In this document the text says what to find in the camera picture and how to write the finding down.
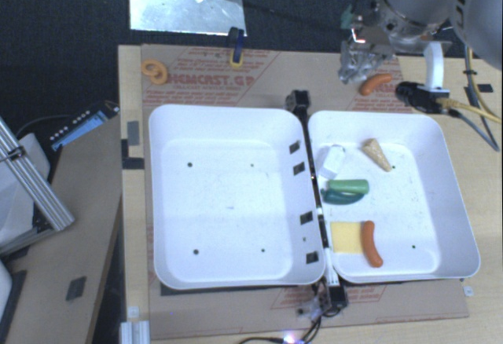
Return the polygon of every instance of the yellow sponge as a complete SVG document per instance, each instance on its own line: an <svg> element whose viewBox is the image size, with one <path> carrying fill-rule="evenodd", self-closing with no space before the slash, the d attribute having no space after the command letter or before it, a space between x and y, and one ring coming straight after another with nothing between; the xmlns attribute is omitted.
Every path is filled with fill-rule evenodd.
<svg viewBox="0 0 503 344"><path fill-rule="evenodd" d="M331 222L330 231L334 252L363 253L360 222Z"/></svg>

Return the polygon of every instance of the white tray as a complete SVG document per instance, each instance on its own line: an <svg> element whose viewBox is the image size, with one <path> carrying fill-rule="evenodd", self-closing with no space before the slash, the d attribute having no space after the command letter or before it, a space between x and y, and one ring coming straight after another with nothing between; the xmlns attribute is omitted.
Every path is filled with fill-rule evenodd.
<svg viewBox="0 0 503 344"><path fill-rule="evenodd" d="M426 115L317 112L309 131L313 156L342 145L346 157L338 179L366 179L370 191L346 206L323 204L325 220L374 221L384 260L373 268L363 254L332 253L340 276L353 283L468 277L480 257L453 172L442 130ZM395 168L381 170L361 150L376 138ZM318 178L320 189L326 185Z"/></svg>
<svg viewBox="0 0 503 344"><path fill-rule="evenodd" d="M294 115L164 105L151 114L149 135L154 266L164 284L297 285L321 277L325 258ZM299 164L305 170L294 174Z"/></svg>

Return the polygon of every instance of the dark floor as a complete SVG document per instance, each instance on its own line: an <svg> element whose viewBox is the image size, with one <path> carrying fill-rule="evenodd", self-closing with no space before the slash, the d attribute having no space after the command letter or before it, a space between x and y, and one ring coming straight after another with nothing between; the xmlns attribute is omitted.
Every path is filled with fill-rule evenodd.
<svg viewBox="0 0 503 344"><path fill-rule="evenodd" d="M74 114L96 101L117 102L120 44L225 43L223 37L132 31L128 1L0 0L0 116L12 130L39 117ZM346 38L340 16L350 1L244 0L245 46L339 52ZM447 32L443 38L453 36ZM460 56L461 48L455 45L448 54ZM118 327L119 257L114 257L102 313L113 317L101 320L96 342L113 342L111 331Z"/></svg>

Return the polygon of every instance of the yellow block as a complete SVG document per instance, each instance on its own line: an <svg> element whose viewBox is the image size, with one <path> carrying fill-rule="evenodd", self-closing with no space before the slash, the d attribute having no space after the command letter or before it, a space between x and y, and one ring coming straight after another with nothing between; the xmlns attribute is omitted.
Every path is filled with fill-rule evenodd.
<svg viewBox="0 0 503 344"><path fill-rule="evenodd" d="M363 253L362 223L331 222L333 251L337 253Z"/></svg>

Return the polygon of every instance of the empty white tray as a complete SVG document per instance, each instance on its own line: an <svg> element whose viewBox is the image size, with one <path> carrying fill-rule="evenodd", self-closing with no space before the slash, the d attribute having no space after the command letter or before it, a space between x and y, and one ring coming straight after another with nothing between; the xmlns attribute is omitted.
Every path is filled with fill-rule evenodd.
<svg viewBox="0 0 503 344"><path fill-rule="evenodd" d="M149 119L154 266L175 289L311 284L325 269L298 119L158 107Z"/></svg>
<svg viewBox="0 0 503 344"><path fill-rule="evenodd" d="M346 206L323 203L325 220L374 221L384 264L363 254L332 253L340 276L353 283L468 277L480 257L439 124L426 115L317 112L309 131L314 158L326 145L342 145L346 157L337 179L366 179L370 191ZM381 170L363 151L376 138L390 164ZM320 189L326 185L318 178Z"/></svg>

